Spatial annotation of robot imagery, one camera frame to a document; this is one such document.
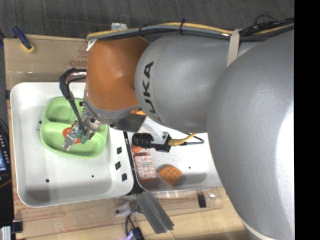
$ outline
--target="wire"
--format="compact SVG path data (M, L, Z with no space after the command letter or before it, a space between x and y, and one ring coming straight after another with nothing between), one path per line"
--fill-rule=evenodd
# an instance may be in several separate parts
M83 135L86 135L87 130L85 129L84 122L82 121L82 119L79 115L77 106L74 101L74 97L69 89L69 84L71 82L83 79L84 76L78 77L78 78L75 78L75 79L72 79L72 80L69 80L68 82L66 82L66 79L68 76L70 76L73 73L80 73L80 72L86 72L86 70L85 69L76 69L75 67L68 69L66 72L64 72L59 77L59 83L60 83L59 87L60 87L60 90L61 90L63 96L69 101L71 108L72 108L74 114L76 115L76 118L77 118L78 124L79 124L79 130L83 130Z
M278 20L275 19L274 17L271 17L271 16L269 16L269 15L265 15L265 14L261 14L261 15L259 15L259 16L257 16L257 17L255 18L255 24L258 24L258 19L261 18L261 17L270 18L270 19L273 19L274 21L278 22Z
M178 146L178 145L182 145L182 144L184 144L187 140L193 138L194 136L196 136L196 133L192 133L192 134L190 134L189 136L187 136L187 137L185 137L185 138L181 138L181 139L174 139L174 138L172 138L172 139L169 140L168 145L174 146L174 147L176 147L176 146Z
M197 144L203 144L205 143L205 140L202 139L202 138L199 138L198 136L193 136L195 139L199 140L197 142L189 142L189 141L186 141L184 144L182 145L197 145Z
M133 229L136 228L135 225L133 224L132 220L130 219L130 216L131 216L132 213L130 213L130 214L125 218L125 229L124 229L124 230L125 230L126 236L129 235L129 231L128 231L128 223L129 223L129 221L130 221Z
M294 18L288 18L282 21L268 21L255 24L242 30L240 41L263 41L272 36L279 35L283 32L294 28ZM197 23L170 22L153 26L145 26L130 29L108 30L101 32L90 33L87 36L87 41L94 39L117 40L123 38L145 36L152 34L177 34L208 37L214 39L229 40L233 30L223 29L213 26L207 26Z

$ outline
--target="green plastic bowl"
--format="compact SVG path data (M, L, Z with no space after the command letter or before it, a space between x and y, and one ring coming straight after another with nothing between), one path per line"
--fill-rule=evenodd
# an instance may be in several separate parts
M76 98L76 108L81 115L83 108L79 102L82 100ZM98 131L85 144L75 144L70 151L63 148L65 138L62 132L71 127L75 120L77 117L65 97L52 99L45 109L41 123L40 137L43 145L50 151L72 157L94 158L100 155L107 143L108 126L104 124L100 125Z

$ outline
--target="white tray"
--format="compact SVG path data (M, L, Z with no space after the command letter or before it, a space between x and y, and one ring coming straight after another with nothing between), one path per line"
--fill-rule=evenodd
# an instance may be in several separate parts
M173 139L183 139L185 134L174 129L160 125L163 132L168 132ZM128 132L131 143L133 133ZM203 144L172 146L168 153L158 152L154 148L142 149L139 153L150 154L153 168L155 169L155 179L139 181L140 186L150 192L172 192L204 190L221 187L222 183L218 176L209 146L208 134L199 133L196 136L204 140ZM198 142L191 138L188 142ZM182 174L172 186L166 182L158 173L163 165L170 165L178 168Z
M76 98L83 99L85 83L72 83L70 89ZM128 194L134 180L122 131L110 128L106 147L95 158L66 156L44 147L39 121L50 100L60 96L57 82L24 82L11 90L13 148L21 201L31 207L45 207Z

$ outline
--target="gray carpet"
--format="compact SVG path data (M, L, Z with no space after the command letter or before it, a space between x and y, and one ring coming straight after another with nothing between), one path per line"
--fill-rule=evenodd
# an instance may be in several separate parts
M84 38L109 30L180 21L225 29L245 28L259 15L294 17L295 0L0 0L0 27L13 38L13 26L27 34ZM5 65L0 51L0 117L7 120Z

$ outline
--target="blue clip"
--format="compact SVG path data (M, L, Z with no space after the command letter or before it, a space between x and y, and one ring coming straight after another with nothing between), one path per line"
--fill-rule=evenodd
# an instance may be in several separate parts
M26 37L25 33L18 28L17 26L14 26L12 28L12 31L14 33L14 35L20 39L21 41L21 47L26 50L28 53L31 53L34 50L34 46L32 45L32 43L29 42L28 38Z

